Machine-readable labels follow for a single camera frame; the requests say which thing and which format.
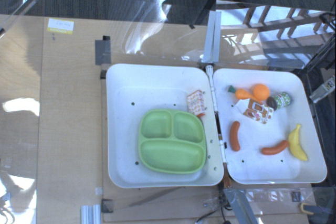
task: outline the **orange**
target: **orange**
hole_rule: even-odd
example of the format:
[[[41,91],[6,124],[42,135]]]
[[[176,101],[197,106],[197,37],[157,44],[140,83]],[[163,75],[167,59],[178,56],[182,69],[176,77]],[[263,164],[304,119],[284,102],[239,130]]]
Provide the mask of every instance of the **orange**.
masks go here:
[[[253,88],[253,96],[258,100],[266,100],[269,97],[269,89],[264,84],[257,84]]]

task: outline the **toy banana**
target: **toy banana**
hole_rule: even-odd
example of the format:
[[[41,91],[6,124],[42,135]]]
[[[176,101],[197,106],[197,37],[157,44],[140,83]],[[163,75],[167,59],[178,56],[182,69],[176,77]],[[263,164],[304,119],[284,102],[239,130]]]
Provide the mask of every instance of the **toy banana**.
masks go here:
[[[299,129],[301,128],[300,124],[296,125],[296,128],[289,133],[288,142],[290,152],[298,159],[306,161],[307,155],[303,151],[299,143]]]

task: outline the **green divided plate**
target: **green divided plate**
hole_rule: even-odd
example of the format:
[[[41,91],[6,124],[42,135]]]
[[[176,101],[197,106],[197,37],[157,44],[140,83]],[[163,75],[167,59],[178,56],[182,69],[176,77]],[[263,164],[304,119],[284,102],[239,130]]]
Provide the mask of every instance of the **green divided plate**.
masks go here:
[[[148,168],[164,173],[190,174],[206,158],[203,125],[195,115],[173,109],[154,109],[142,118],[139,155]]]

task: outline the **toy sausage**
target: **toy sausage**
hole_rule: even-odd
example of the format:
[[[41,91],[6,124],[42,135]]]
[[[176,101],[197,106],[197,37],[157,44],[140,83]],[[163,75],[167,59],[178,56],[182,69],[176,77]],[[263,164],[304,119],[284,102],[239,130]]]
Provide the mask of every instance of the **toy sausage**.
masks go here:
[[[286,147],[289,146],[287,140],[282,140],[278,145],[274,147],[264,147],[261,149],[261,153],[264,155],[275,155],[283,151]]]
[[[240,144],[238,141],[238,129],[240,127],[240,122],[235,121],[231,125],[230,129],[230,145],[233,151],[239,151],[240,150]]]

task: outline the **food package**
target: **food package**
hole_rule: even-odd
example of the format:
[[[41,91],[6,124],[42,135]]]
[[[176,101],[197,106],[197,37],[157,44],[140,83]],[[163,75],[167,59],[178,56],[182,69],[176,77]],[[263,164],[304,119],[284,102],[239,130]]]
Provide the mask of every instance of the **food package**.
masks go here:
[[[187,96],[188,112],[193,113],[197,117],[205,115],[204,100],[201,90],[197,90]]]
[[[263,124],[272,118],[274,111],[273,108],[251,98],[239,100],[236,107],[243,115]]]

